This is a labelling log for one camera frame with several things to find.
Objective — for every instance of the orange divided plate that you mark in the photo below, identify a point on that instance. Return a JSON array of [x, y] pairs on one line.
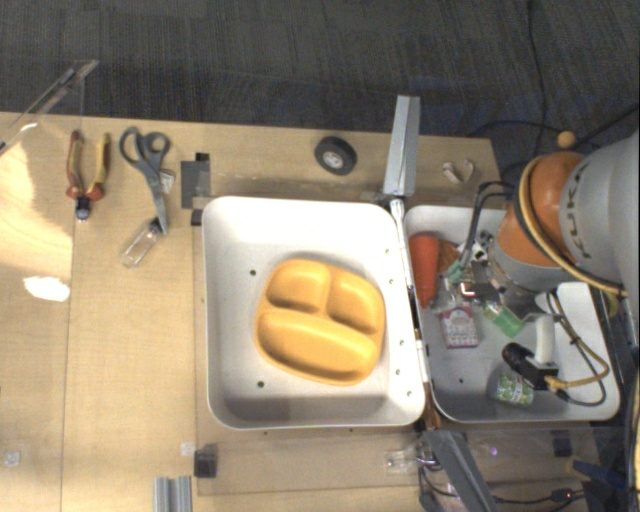
[[320, 325]]

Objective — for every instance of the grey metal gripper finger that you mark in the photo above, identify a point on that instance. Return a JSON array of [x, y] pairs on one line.
[[445, 301], [519, 306]]

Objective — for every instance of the pink carton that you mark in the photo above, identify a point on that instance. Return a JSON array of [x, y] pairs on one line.
[[459, 327]]

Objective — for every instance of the green and white can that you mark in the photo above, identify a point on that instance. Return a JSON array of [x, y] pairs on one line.
[[510, 390]]

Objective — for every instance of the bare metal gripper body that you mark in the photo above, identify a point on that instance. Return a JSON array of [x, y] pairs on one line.
[[485, 282]]

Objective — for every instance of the green bottle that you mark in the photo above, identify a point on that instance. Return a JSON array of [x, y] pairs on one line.
[[506, 321]]

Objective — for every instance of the white plastic tray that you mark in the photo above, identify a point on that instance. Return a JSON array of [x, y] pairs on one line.
[[235, 300], [465, 390]]

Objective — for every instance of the clear glass vial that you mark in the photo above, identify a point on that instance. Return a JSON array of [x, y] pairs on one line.
[[140, 245]]

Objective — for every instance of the red and yellow pliers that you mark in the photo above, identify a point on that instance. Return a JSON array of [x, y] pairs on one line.
[[75, 170]]

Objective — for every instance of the black cylinder on white bracket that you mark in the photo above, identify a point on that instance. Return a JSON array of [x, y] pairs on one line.
[[542, 340]]

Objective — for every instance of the grey scissors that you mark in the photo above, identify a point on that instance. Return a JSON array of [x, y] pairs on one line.
[[150, 165]]

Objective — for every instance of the black tape roll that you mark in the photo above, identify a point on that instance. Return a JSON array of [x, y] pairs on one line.
[[335, 156]]

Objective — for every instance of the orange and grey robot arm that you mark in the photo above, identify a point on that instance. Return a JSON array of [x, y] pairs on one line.
[[595, 210]]

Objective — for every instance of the orange carrot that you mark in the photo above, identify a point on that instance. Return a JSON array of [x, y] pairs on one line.
[[424, 265]]

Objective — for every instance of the brown toy food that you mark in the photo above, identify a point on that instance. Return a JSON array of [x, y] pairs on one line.
[[448, 256]]

